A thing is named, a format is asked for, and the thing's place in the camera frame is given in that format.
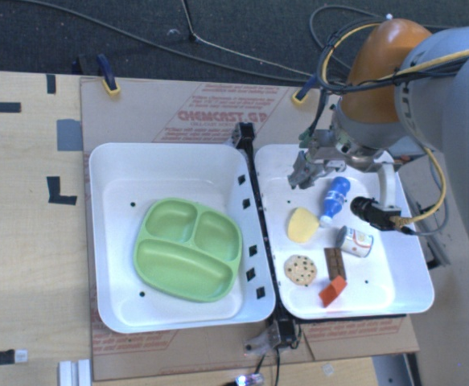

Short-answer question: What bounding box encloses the spotted toy biscuit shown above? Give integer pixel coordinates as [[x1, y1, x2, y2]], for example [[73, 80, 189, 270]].
[[283, 253, 319, 288]]

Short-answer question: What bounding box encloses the green divided plate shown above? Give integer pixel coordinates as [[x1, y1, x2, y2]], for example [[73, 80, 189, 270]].
[[132, 197, 245, 304]]

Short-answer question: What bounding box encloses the yellow rounded toy wedge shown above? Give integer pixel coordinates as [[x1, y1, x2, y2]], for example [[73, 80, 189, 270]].
[[286, 207, 321, 244]]

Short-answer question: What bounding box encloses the black block with thin wires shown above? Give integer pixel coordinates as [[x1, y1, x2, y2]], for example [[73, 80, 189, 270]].
[[231, 121, 257, 150], [271, 316, 300, 350]]

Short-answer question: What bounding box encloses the blue plastic bottle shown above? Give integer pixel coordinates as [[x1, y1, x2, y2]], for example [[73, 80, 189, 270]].
[[319, 175, 352, 228]]

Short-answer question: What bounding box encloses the brown cardboard board red print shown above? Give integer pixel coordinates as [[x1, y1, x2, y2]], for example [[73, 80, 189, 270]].
[[79, 76, 421, 382]]

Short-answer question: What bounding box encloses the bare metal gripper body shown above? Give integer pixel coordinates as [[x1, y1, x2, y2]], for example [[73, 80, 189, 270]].
[[305, 129, 386, 173]]

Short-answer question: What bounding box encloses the orange carton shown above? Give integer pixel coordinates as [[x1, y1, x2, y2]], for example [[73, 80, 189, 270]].
[[318, 275, 348, 309]]

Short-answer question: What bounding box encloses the black cylinder on white bracket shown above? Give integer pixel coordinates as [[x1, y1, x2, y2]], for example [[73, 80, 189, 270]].
[[349, 161, 403, 232]]

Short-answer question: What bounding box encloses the thin black rod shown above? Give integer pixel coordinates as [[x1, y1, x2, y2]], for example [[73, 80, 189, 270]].
[[242, 144, 288, 324]]

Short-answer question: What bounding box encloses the brown chocolate bar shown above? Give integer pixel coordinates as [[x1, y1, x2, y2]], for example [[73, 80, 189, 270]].
[[323, 247, 348, 282]]

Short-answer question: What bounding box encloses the white plastic tray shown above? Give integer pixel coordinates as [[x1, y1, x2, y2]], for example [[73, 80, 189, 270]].
[[88, 142, 278, 335], [253, 142, 436, 321]]

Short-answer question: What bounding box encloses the white can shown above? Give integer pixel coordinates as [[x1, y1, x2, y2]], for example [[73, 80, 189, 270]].
[[335, 225, 375, 259]]

